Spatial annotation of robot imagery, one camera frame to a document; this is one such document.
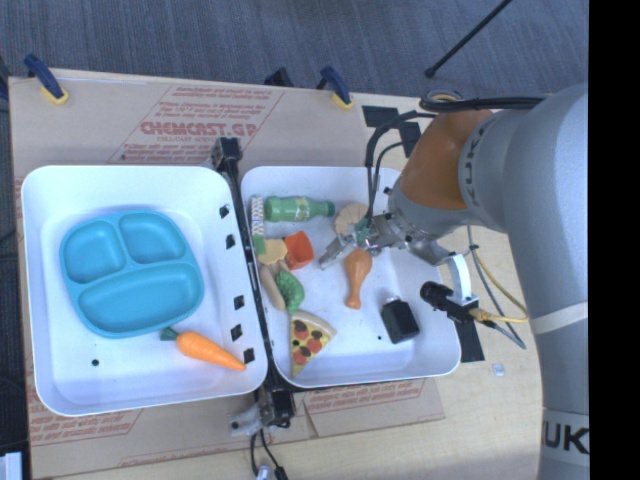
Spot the tan sausage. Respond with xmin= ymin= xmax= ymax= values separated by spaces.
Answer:
xmin=258 ymin=262 xmax=288 ymax=312

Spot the white plastic tray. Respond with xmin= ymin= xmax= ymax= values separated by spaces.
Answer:
xmin=20 ymin=164 xmax=268 ymax=418
xmin=239 ymin=165 xmax=463 ymax=390

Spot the black cylinder on white bracket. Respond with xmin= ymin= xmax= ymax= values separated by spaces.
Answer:
xmin=419 ymin=252 xmax=481 ymax=326

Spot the black box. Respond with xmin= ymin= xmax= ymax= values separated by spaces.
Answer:
xmin=380 ymin=294 xmax=421 ymax=346

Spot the thin black rod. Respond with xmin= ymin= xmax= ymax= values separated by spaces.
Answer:
xmin=223 ymin=160 xmax=282 ymax=395

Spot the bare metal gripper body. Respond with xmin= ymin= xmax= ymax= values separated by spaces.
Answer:
xmin=348 ymin=211 xmax=417 ymax=257

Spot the black block with wires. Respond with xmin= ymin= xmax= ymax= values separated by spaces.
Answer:
xmin=210 ymin=136 xmax=244 ymax=170
xmin=256 ymin=386 xmax=297 ymax=428

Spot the yellow pizza slice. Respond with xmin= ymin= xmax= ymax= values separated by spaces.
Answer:
xmin=288 ymin=309 xmax=338 ymax=380

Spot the green broccoli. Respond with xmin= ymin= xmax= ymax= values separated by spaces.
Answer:
xmin=275 ymin=268 xmax=307 ymax=317

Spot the blue divided plate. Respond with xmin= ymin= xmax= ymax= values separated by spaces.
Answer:
xmin=58 ymin=210 xmax=206 ymax=340

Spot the orange cup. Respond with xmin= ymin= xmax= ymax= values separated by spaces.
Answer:
xmin=283 ymin=230 xmax=316 ymax=271

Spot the brown cardboard board red print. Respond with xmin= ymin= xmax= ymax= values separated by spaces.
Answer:
xmin=7 ymin=67 xmax=447 ymax=470

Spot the orange chicken drumstick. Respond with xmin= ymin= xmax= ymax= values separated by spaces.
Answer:
xmin=343 ymin=248 xmax=374 ymax=311

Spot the yellow biscuit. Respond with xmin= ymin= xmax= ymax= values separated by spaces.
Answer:
xmin=256 ymin=237 xmax=290 ymax=266

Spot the beige croissant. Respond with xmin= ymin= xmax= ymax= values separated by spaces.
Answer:
xmin=332 ymin=202 xmax=370 ymax=237

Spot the green bottle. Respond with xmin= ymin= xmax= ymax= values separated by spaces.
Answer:
xmin=262 ymin=194 xmax=337 ymax=223

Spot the orange carrot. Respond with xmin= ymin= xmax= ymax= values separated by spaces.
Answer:
xmin=159 ymin=326 xmax=248 ymax=373

